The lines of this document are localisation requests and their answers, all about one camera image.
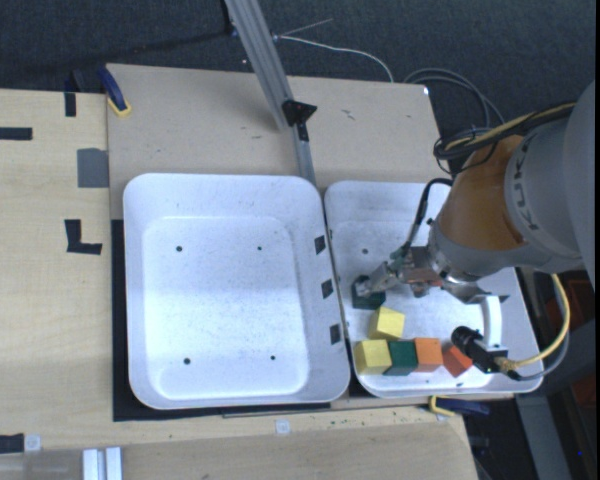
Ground orange cube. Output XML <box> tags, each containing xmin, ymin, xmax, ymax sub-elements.
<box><xmin>413</xmin><ymin>337</ymin><xmax>445</xmax><ymax>373</ymax></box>

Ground red cube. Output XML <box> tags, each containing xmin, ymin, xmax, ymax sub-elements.
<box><xmin>441</xmin><ymin>344</ymin><xmax>475</xmax><ymax>379</ymax></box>

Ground pale wood board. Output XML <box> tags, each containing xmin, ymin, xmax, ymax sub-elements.
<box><xmin>104</xmin><ymin>62</ymin><xmax>516</xmax><ymax>411</ymax></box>

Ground black cylinder on white bracket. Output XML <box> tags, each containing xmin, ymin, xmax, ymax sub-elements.
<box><xmin>450</xmin><ymin>291</ymin><xmax>511</xmax><ymax>375</ymax></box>

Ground yellow cube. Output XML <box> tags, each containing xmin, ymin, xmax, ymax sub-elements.
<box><xmin>368</xmin><ymin>306</ymin><xmax>407</xmax><ymax>341</ymax></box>
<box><xmin>353</xmin><ymin>338</ymin><xmax>393</xmax><ymax>376</ymax></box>

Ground green cube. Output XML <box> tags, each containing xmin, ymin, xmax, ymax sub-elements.
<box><xmin>382</xmin><ymin>339</ymin><xmax>419</xmax><ymax>377</ymax></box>
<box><xmin>351</xmin><ymin>287</ymin><xmax>387</xmax><ymax>312</ymax></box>

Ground white plastic tray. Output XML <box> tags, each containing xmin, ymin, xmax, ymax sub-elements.
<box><xmin>122</xmin><ymin>171</ymin><xmax>353</xmax><ymax>411</ymax></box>
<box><xmin>323</xmin><ymin>179</ymin><xmax>546</xmax><ymax>400</ymax></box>

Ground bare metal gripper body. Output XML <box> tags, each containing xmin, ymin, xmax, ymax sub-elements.
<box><xmin>392</xmin><ymin>245</ymin><xmax>481</xmax><ymax>299</ymax></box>

